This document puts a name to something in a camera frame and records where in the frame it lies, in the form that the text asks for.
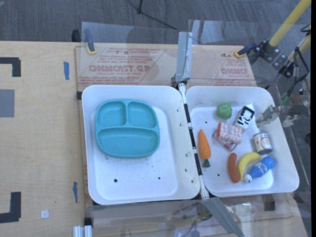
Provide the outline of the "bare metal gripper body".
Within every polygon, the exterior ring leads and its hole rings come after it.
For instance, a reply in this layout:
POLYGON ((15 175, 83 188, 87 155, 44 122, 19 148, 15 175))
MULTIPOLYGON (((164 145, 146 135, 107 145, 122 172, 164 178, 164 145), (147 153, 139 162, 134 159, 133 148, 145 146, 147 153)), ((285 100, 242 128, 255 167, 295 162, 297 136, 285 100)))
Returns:
POLYGON ((279 109, 281 116, 284 117, 283 127, 290 127, 295 120, 310 116, 309 109, 304 105, 281 105, 279 109))

